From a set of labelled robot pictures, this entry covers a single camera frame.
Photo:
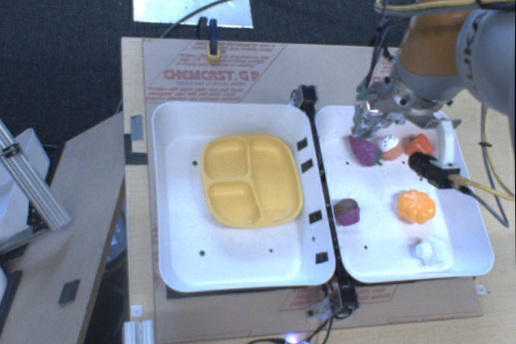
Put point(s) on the white and orange cupcake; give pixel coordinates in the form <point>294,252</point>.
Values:
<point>391,147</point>

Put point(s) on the yellow divided plate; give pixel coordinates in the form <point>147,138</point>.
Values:
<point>252,181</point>

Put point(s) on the brown muffin in purple cup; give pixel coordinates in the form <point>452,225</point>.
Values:
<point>346,211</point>

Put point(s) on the brown cardboard board red print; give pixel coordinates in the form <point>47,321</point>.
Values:
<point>225,72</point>

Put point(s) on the thin black rod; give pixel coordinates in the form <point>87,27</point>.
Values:
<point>322,173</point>

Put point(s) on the white plastic tray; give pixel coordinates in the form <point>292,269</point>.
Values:
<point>185,213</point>
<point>379,254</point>

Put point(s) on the white lumpy toy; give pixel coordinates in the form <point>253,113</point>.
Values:
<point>431,250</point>

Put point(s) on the purple strawberry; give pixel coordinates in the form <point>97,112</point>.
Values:
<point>363,151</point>

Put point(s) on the orange carrot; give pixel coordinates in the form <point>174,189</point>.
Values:
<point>419,144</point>

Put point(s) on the orange pumpkin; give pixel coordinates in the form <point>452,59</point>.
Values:
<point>416,206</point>

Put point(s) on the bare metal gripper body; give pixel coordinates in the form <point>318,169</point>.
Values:
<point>393,100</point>

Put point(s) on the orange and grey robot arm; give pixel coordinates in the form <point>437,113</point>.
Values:
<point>435,40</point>

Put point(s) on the black cylinder on white bracket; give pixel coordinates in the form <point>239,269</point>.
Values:
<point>433,169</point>

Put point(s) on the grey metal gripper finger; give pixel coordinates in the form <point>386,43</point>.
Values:
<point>378,124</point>
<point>361,118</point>

